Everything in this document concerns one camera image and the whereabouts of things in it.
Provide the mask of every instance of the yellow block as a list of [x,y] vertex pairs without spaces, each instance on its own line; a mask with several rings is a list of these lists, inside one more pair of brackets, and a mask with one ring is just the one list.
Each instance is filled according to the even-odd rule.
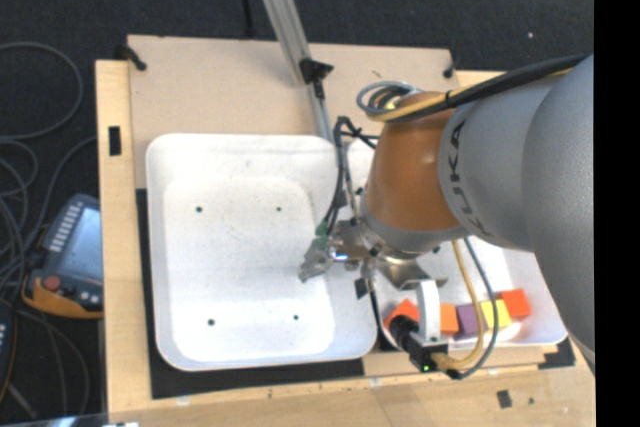
[[[480,303],[480,306],[482,307],[482,313],[487,322],[487,327],[493,329],[493,307],[491,306],[491,301],[483,301]],[[496,301],[496,306],[498,307],[498,328],[502,329],[511,324],[511,316],[507,310],[507,305],[504,304],[502,299]]]

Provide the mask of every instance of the red emergency stop button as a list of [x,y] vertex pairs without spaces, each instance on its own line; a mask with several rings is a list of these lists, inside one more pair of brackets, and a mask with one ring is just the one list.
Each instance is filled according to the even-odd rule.
[[52,274],[44,278],[42,286],[50,292],[57,292],[60,286],[62,286],[62,281],[58,276]]

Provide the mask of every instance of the yellow cable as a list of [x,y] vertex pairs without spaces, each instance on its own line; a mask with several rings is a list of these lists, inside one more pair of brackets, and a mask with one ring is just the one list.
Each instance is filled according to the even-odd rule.
[[475,288],[473,287],[473,283],[471,283],[471,278],[469,277],[469,273],[467,272],[467,268],[462,260],[462,253],[460,251],[460,246],[457,240],[453,240],[453,251],[456,254],[456,259],[458,260],[458,266],[460,267],[460,272],[462,273],[462,278],[464,279],[464,283],[467,286],[467,290],[469,291],[469,295],[471,296],[471,302],[473,303],[473,308],[476,312],[476,321],[478,323],[478,340],[476,341],[476,345],[473,350],[462,359],[455,359],[451,356],[445,354],[444,352],[436,352],[431,355],[433,361],[436,362],[436,365],[440,370],[445,369],[460,369],[467,366],[473,360],[475,360],[482,351],[482,345],[484,340],[484,319],[482,316],[482,308],[480,307],[480,301],[478,301],[478,297],[476,296]]
[[[559,71],[559,72],[555,72],[555,73],[550,73],[548,76],[552,77],[552,76],[556,76],[556,75],[564,75],[565,73],[567,73],[569,71],[569,69],[567,70],[563,70],[563,71]],[[441,103],[443,101],[446,100],[447,94],[449,95],[449,98],[453,98],[456,95],[459,95],[460,93],[463,93],[469,89],[471,89],[472,87],[475,87],[477,84],[473,84],[471,86],[466,86],[466,87],[460,87],[458,89],[452,89],[450,91],[448,91],[448,93],[442,93],[438,96],[432,96],[431,98],[427,99],[427,100],[423,100],[421,102],[417,102],[417,103],[413,103],[411,105],[407,105],[405,107],[397,107],[394,109],[389,110],[388,112],[384,112],[382,114],[367,114],[367,117],[372,120],[372,121],[391,121],[394,119],[398,119],[398,118],[402,118],[403,116],[408,116],[409,114],[413,114],[414,112],[418,112],[421,111],[422,109],[426,109],[427,107],[431,107],[432,105],[435,105],[437,103]]]

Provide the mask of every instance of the purple block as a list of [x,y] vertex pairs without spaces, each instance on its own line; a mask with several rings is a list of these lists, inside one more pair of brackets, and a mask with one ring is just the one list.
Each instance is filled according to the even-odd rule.
[[[476,310],[473,307],[473,304],[456,306],[456,313],[458,314],[458,324],[460,325],[460,330],[456,335],[456,339],[477,336],[478,322],[476,321]],[[484,323],[485,329],[487,329],[488,326],[487,322],[484,320],[484,315],[480,318]]]

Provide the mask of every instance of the wooden table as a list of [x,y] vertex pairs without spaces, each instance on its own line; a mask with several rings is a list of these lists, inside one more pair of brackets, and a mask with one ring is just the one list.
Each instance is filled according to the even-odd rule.
[[[154,63],[159,62],[161,56],[151,55],[157,43],[155,38],[131,37],[129,43],[143,60],[153,57]],[[257,61],[262,63],[257,64],[259,71],[264,71],[260,70],[264,63],[267,63],[267,68],[275,68],[271,78],[263,77],[264,82],[278,84],[287,80],[286,68],[283,71],[277,64],[280,62],[278,59],[281,60],[277,44],[250,42],[247,46],[247,43],[165,38],[163,45],[168,46],[163,48],[182,45],[182,50],[190,52],[191,58],[197,62],[198,56],[192,55],[194,48],[205,45],[207,51],[211,48],[226,49],[232,52],[228,55],[235,55],[233,51],[240,45],[242,52],[257,52]],[[334,91],[335,101],[355,98],[354,88],[359,90],[366,83],[376,81],[376,77],[371,76],[371,61],[376,64],[374,72],[384,75],[384,78],[390,78],[388,74],[397,70],[402,72],[400,78],[404,79],[408,76],[419,78],[425,69],[431,68],[432,72],[433,69],[444,69],[449,59],[447,51],[426,49],[343,45],[312,45],[311,49],[318,60],[331,64],[340,61],[336,70],[340,69],[339,66],[344,69],[349,63],[357,63],[354,69],[360,71],[337,74],[334,83],[327,84],[328,98]],[[174,60],[183,55],[180,51],[171,54]],[[259,58],[265,55],[275,56],[276,60]],[[210,72],[211,63],[208,62],[207,66]],[[241,83],[243,74],[257,73],[252,66],[244,62],[240,69],[231,65],[219,72],[233,73],[235,75],[227,80],[238,78]],[[184,77],[185,81],[193,79],[197,82],[202,70],[193,67],[190,70],[191,77]],[[595,380],[579,355],[576,366],[538,370],[537,365],[544,361],[546,352],[554,350],[553,347],[496,350],[485,369],[465,381],[451,381],[442,374],[417,374],[404,354],[372,353],[364,358],[365,377],[362,378],[153,399],[135,201],[135,189],[141,180],[135,169],[140,165],[136,161],[140,161],[141,150],[136,152],[134,148],[140,144],[144,146],[144,143],[143,138],[134,137],[132,128],[132,112],[136,101],[139,102],[138,95],[144,96],[145,92],[132,86],[132,83],[136,84],[136,73],[140,72],[128,62],[96,63],[105,274],[106,393],[111,421],[139,421],[141,425],[159,426],[179,422],[184,425],[212,425],[215,422],[216,425],[235,426],[256,423],[363,426],[595,424]],[[455,84],[472,84],[495,74],[457,72],[454,80]],[[442,89],[449,84],[444,81],[434,88]],[[113,153],[110,152],[112,127],[119,127],[120,131],[121,151],[117,155],[110,155]],[[226,129],[233,131],[233,127],[228,125]],[[152,137],[154,130],[149,129],[144,137]],[[209,126],[205,131],[209,130],[215,131],[216,127]],[[309,127],[293,127],[290,132],[309,130]],[[498,392],[508,394],[512,403],[510,407],[501,406]]]

